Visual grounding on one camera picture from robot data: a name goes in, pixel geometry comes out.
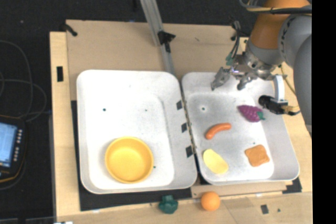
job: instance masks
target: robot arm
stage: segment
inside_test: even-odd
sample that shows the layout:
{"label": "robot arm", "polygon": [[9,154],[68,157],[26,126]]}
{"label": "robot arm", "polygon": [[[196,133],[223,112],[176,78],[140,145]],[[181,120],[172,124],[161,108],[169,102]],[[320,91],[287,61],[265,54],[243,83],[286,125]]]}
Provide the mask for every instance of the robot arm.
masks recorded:
{"label": "robot arm", "polygon": [[[311,134],[312,6],[307,0],[266,0],[263,7],[257,5],[259,0],[249,0],[247,4],[239,1],[248,11],[259,15],[245,51],[226,58],[230,69],[219,70],[211,84],[212,89],[223,85],[231,75],[239,80],[238,90],[257,78],[273,80],[276,97],[262,96],[259,103],[277,114],[295,114],[283,109],[286,101],[282,98],[282,79],[286,75],[272,74],[285,61],[293,68],[300,111]],[[240,26],[233,24],[233,27],[237,30],[238,38]]]}

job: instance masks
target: blue screen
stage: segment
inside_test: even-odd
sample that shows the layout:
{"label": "blue screen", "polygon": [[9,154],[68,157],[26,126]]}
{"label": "blue screen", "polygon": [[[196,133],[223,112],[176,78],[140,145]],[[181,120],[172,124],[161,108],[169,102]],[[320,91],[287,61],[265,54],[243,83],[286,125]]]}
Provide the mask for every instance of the blue screen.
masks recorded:
{"label": "blue screen", "polygon": [[10,167],[17,127],[0,122],[0,163]]}

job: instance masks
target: orange ball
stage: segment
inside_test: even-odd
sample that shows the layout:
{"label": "orange ball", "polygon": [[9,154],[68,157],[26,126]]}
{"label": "orange ball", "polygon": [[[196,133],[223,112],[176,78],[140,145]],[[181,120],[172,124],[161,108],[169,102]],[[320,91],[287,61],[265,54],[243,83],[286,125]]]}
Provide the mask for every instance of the orange ball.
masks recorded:
{"label": "orange ball", "polygon": [[215,211],[219,208],[221,199],[214,191],[208,191],[201,197],[201,205],[207,211]]}

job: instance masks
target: wooden table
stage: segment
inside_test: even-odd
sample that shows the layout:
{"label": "wooden table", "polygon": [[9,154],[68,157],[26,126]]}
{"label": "wooden table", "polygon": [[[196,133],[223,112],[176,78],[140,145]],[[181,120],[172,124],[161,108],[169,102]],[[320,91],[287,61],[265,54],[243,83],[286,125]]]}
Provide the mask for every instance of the wooden table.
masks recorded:
{"label": "wooden table", "polygon": [[[76,100],[77,75],[87,69],[163,71],[161,51],[155,47],[147,23],[67,20],[78,33],[51,32],[50,60],[52,79],[55,214],[58,221],[79,223],[287,223],[312,222],[312,141],[303,118],[284,116],[300,164],[301,193],[282,194],[292,182],[253,183],[235,186],[192,186],[192,199],[179,201],[173,215],[166,215],[156,203],[127,205],[94,211],[81,211],[79,204],[75,144],[70,102]],[[234,41],[228,26],[164,24],[165,31],[176,35],[171,42],[176,77],[191,71],[217,72]],[[292,82],[292,70],[285,66]],[[297,105],[286,86],[286,99]],[[216,191],[222,199],[215,212],[199,204],[203,192]],[[261,205],[267,205],[263,214]]]}

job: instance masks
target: black electronic device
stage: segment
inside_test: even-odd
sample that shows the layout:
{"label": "black electronic device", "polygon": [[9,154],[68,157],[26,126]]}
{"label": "black electronic device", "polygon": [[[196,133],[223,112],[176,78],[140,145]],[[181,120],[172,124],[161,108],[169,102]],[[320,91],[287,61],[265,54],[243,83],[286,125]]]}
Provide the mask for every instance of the black electronic device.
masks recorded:
{"label": "black electronic device", "polygon": [[20,118],[0,116],[0,183],[18,176],[26,145],[25,122]]}

